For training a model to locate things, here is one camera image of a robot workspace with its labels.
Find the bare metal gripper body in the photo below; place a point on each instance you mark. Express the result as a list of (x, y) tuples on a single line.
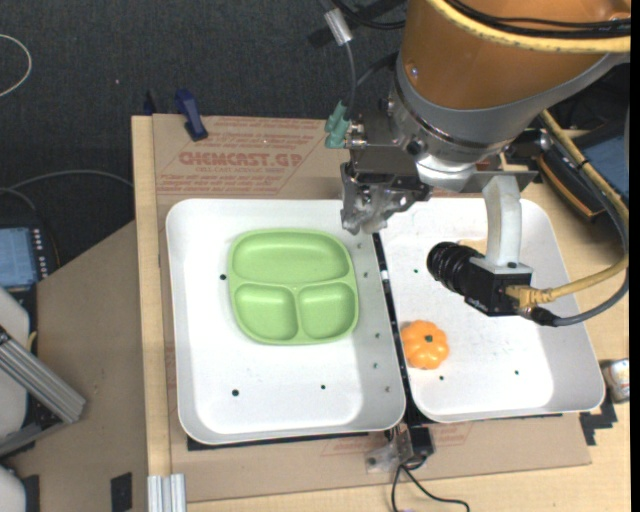
[(385, 157)]

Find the orange toy pumpkin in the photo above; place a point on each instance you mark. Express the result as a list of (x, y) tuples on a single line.
[(425, 345)]

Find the thin black and white rod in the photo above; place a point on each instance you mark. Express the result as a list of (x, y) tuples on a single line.
[(389, 300)]

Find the brown cardboard board, red print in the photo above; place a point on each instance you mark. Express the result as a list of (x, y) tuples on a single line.
[(240, 165)]

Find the white plastic tray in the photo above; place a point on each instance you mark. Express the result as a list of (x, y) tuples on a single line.
[(500, 360), (280, 390)]

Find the green divided plate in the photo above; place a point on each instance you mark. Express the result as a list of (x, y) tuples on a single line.
[(292, 285)]

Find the black cylinder on white bracket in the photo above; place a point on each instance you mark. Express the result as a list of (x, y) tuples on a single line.
[(470, 280)]

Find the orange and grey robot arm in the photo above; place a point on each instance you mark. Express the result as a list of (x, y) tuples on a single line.
[(480, 65)]

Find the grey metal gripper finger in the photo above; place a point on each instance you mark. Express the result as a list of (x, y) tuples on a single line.
[(384, 212), (354, 215)]

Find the small silver can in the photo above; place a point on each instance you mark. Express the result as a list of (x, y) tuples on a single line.
[(617, 381)]

